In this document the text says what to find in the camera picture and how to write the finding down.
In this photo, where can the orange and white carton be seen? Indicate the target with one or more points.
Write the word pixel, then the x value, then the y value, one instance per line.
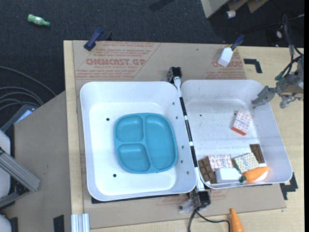
pixel 242 122

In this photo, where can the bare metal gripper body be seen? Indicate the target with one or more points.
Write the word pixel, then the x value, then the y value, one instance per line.
pixel 293 87

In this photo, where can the small white cylinder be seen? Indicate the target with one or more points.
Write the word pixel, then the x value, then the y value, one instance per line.
pixel 231 13

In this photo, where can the orange carrot green top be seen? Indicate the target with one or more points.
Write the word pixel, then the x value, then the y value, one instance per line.
pixel 256 174

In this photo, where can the brown chocolate bar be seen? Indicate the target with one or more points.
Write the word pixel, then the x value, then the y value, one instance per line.
pixel 207 171
pixel 257 153

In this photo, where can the green bottle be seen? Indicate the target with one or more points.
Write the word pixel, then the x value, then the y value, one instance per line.
pixel 36 19

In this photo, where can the blue divided plate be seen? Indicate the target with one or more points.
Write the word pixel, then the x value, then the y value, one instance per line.
pixel 158 141

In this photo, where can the white plastic tray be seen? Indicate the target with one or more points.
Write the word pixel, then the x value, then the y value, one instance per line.
pixel 101 98
pixel 212 100

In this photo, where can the plain orange carrot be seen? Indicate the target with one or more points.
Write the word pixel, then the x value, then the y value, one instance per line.
pixel 236 222

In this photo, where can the brown cardboard board red print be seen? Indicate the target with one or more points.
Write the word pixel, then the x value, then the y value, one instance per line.
pixel 144 57

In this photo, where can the thin black and white rod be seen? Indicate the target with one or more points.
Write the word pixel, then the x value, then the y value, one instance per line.
pixel 187 127

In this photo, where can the white bottle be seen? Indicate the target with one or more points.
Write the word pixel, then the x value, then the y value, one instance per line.
pixel 227 175

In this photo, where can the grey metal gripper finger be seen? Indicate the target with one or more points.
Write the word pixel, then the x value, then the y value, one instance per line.
pixel 286 101
pixel 263 95

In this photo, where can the red and white packet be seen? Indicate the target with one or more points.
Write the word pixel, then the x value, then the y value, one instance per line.
pixel 219 161

